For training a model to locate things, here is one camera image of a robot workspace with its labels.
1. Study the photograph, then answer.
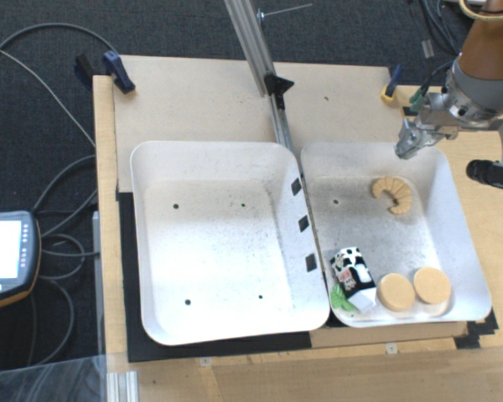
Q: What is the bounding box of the pale wood board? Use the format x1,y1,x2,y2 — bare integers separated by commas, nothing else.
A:
111,54,470,350

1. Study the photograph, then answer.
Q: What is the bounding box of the white plastic tray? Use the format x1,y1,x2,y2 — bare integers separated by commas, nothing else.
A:
129,140,332,347
299,141,493,329

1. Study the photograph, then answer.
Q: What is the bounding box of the cow print milk carton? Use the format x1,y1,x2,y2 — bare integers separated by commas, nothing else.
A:
329,246,379,313

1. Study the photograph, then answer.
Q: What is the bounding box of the black cylinder on white bracket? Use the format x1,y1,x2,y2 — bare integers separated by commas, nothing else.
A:
465,117,503,191

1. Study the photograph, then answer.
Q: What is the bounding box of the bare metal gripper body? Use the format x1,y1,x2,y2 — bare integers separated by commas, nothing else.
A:
412,91,503,142

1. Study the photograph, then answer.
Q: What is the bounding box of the beige round biscuit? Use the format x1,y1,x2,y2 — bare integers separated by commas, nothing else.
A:
376,272,417,313
412,265,453,306

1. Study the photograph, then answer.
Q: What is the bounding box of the beige croissant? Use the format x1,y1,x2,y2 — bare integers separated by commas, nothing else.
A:
370,175,414,216

